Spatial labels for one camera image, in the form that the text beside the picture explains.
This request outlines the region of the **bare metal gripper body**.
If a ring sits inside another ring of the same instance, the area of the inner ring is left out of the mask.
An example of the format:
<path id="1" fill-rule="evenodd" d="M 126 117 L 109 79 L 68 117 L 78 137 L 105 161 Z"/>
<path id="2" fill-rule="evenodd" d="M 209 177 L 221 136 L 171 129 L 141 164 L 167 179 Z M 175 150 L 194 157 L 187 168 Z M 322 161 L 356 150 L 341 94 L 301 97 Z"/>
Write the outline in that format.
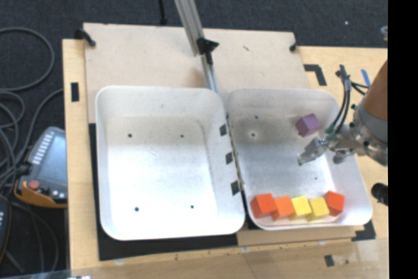
<path id="1" fill-rule="evenodd" d="M 326 141 L 332 152 L 350 150 L 355 155 L 369 157 L 383 167 L 388 165 L 387 143 L 379 140 L 362 123 L 351 122 L 341 127 L 330 125 L 326 128 Z"/>

